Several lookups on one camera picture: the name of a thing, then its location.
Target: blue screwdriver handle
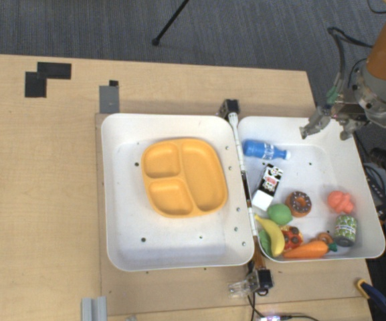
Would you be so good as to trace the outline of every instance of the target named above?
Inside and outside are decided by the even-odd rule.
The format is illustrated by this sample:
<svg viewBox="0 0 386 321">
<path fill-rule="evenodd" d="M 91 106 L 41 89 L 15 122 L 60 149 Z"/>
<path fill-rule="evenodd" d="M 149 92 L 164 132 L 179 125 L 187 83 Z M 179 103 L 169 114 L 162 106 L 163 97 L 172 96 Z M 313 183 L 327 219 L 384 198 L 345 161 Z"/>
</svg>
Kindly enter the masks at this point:
<svg viewBox="0 0 386 321">
<path fill-rule="evenodd" d="M 379 290 L 367 283 L 362 283 L 361 288 L 368 294 L 370 299 L 376 303 L 380 310 L 386 313 L 386 297 Z"/>
</svg>

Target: toy carrot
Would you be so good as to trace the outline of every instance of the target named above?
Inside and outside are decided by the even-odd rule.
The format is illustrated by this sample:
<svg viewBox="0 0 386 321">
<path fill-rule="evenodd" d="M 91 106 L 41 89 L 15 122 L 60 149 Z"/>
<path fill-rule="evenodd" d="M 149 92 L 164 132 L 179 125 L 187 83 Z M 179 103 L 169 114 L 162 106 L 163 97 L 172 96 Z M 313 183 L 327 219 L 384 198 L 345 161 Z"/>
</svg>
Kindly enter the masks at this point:
<svg viewBox="0 0 386 321">
<path fill-rule="evenodd" d="M 290 251 L 284 252 L 284 258 L 320 258 L 328 252 L 328 245 L 322 240 L 314 240 L 310 243 L 298 246 Z"/>
</svg>

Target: yellow banana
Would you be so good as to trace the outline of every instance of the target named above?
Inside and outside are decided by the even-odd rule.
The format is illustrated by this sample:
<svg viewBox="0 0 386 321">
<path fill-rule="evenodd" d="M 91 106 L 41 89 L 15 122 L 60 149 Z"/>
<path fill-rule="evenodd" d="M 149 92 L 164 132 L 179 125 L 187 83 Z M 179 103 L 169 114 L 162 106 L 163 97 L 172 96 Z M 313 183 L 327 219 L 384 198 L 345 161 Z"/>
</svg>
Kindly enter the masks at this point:
<svg viewBox="0 0 386 321">
<path fill-rule="evenodd" d="M 278 224 L 270 219 L 263 219 L 258 215 L 255 215 L 255 220 L 260 223 L 262 228 L 264 228 L 270 236 L 272 255 L 273 257 L 277 257 L 284 251 L 285 248 L 284 234 L 280 230 Z"/>
</svg>

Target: gray floor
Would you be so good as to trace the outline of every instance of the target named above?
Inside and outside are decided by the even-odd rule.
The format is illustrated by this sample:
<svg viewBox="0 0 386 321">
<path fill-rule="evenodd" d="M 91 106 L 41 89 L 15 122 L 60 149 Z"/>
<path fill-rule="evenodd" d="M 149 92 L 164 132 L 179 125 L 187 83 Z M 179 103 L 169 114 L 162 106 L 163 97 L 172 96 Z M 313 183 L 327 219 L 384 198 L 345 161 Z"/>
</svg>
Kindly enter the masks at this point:
<svg viewBox="0 0 386 321">
<path fill-rule="evenodd" d="M 153 47 L 181 1 L 0 0 L 0 54 L 305 70 L 322 104 L 339 64 L 326 28 L 373 43 L 386 20 L 366 0 L 191 0 Z M 348 68 L 368 54 L 345 48 Z M 359 135 L 386 150 L 385 130 Z"/>
</svg>

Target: pink toy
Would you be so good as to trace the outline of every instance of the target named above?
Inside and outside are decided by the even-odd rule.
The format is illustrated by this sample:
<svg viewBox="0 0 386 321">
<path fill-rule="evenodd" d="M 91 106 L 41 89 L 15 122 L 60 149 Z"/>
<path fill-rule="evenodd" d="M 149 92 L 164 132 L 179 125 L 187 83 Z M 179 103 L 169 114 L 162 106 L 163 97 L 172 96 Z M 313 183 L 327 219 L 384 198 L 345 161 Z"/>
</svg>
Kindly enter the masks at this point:
<svg viewBox="0 0 386 321">
<path fill-rule="evenodd" d="M 328 195 L 328 204 L 337 213 L 344 211 L 349 214 L 353 210 L 353 203 L 351 202 L 351 195 L 343 193 L 342 191 L 334 190 Z"/>
</svg>

